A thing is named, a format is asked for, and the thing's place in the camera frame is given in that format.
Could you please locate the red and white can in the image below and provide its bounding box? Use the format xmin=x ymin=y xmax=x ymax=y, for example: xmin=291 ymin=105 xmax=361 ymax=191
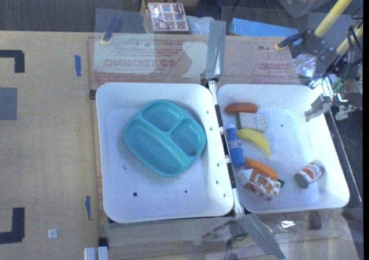
xmin=293 ymin=161 xmax=325 ymax=190

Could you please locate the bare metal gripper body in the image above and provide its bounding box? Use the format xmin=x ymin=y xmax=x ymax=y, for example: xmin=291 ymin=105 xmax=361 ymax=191
xmin=310 ymin=76 xmax=363 ymax=107

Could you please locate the blue foam block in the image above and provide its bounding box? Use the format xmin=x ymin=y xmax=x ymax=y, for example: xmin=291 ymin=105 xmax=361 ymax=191
xmin=228 ymin=17 xmax=299 ymax=38

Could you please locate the brown cardboard board red print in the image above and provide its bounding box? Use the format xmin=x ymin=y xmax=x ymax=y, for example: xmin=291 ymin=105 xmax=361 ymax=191
xmin=88 ymin=33 xmax=358 ymax=257

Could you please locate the orange carrot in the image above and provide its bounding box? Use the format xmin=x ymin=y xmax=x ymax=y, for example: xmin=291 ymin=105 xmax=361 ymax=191
xmin=244 ymin=157 xmax=278 ymax=180

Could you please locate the white and green carton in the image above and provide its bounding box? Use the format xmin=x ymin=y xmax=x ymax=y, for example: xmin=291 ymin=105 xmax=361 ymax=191
xmin=236 ymin=111 xmax=268 ymax=133

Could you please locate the thin black and white rod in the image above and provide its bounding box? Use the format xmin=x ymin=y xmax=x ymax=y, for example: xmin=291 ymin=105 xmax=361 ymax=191
xmin=208 ymin=79 xmax=246 ymax=220

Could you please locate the blue bottle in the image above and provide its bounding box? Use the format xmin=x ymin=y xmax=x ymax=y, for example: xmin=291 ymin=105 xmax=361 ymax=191
xmin=225 ymin=123 xmax=247 ymax=168

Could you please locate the orange and white carton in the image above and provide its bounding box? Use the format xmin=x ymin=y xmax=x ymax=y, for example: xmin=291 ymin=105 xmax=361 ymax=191
xmin=236 ymin=168 xmax=286 ymax=201

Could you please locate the blue divided plate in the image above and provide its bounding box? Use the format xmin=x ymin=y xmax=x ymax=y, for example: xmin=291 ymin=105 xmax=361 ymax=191
xmin=123 ymin=99 xmax=208 ymax=179

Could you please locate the patterned square box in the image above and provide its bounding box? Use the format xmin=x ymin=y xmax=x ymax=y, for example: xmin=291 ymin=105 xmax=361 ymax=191
xmin=147 ymin=2 xmax=190 ymax=33

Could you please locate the white plastic tray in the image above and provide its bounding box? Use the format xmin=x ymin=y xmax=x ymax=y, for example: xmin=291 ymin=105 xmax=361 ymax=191
xmin=216 ymin=83 xmax=351 ymax=215
xmin=95 ymin=81 xmax=235 ymax=224

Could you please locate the orange sausage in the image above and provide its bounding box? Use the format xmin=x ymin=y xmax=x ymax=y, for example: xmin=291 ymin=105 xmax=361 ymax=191
xmin=224 ymin=103 xmax=258 ymax=115

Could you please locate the yellow banana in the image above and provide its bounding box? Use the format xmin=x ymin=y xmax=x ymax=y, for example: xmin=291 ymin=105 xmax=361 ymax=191
xmin=235 ymin=127 xmax=273 ymax=157

